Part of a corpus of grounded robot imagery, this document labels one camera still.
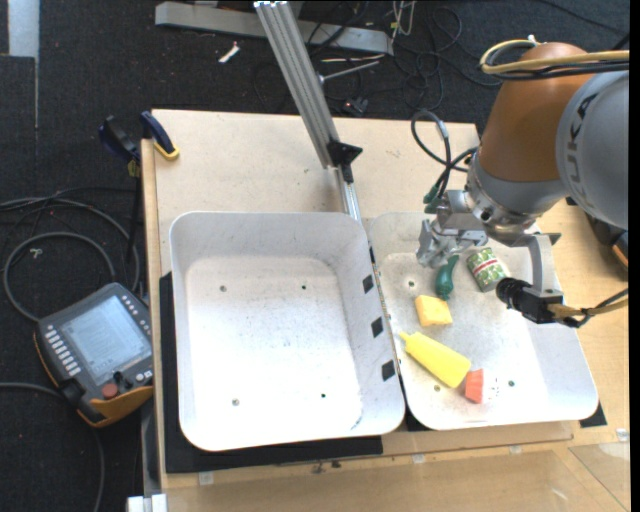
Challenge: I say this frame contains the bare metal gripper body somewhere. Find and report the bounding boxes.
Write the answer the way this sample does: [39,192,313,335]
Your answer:
[432,188,540,247]

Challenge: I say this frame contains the green toy pepper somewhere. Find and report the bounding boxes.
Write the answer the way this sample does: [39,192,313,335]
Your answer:
[433,254,461,302]

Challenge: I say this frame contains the green and white can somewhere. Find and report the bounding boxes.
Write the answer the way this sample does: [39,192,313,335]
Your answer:
[465,246,512,294]

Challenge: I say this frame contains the yellow cheese wedge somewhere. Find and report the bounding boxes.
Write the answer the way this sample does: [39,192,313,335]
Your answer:
[413,294,455,329]

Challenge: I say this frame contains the yellow squeeze bottle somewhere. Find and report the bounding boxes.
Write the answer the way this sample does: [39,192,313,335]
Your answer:
[398,330,473,390]

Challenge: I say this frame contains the white plastic tray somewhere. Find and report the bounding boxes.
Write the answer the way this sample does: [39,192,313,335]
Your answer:
[366,210,600,432]
[168,210,407,453]

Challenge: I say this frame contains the orange and white cake slice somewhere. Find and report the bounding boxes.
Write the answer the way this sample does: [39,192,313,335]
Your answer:
[463,367,502,406]

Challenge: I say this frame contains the pale wood board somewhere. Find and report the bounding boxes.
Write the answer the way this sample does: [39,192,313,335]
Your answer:
[151,108,576,490]

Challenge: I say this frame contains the black cylinder on white bracket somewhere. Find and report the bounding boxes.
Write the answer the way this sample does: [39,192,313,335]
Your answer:
[495,231,567,325]

